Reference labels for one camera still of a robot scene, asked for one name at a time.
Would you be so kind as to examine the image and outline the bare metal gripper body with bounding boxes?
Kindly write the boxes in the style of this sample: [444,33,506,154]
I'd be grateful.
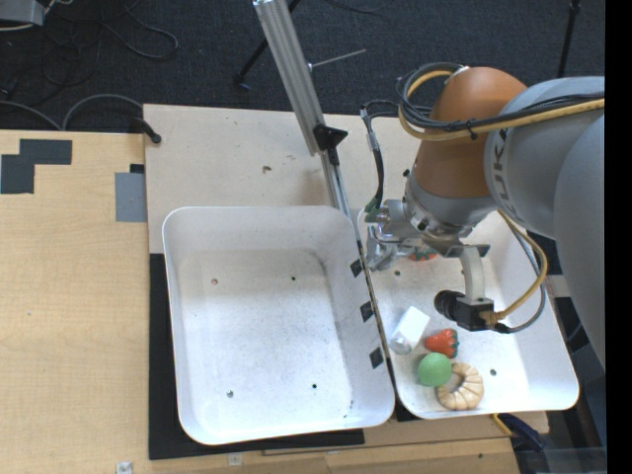
[367,198,445,257]

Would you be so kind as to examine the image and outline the white carton with silver cap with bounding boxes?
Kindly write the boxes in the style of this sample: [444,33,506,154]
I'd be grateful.
[389,306,432,356]

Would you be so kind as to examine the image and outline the red toy strawberry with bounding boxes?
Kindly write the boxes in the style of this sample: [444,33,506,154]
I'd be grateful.
[424,328,460,359]

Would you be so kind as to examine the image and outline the green toy apple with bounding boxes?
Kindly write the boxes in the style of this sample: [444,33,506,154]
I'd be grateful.
[417,352,454,388]

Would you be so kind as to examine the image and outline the white plastic tray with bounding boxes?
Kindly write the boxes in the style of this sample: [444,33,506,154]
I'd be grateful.
[356,207,581,421]
[161,204,396,446]

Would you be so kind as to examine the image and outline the beige toy doughnut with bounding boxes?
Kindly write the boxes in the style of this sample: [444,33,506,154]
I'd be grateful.
[435,361,486,412]

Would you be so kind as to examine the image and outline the pale wood board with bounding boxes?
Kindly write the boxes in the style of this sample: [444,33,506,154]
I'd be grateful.
[142,104,550,463]

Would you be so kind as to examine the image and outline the black cylinder on white bracket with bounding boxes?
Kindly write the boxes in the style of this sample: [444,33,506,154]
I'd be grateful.
[433,242,497,333]

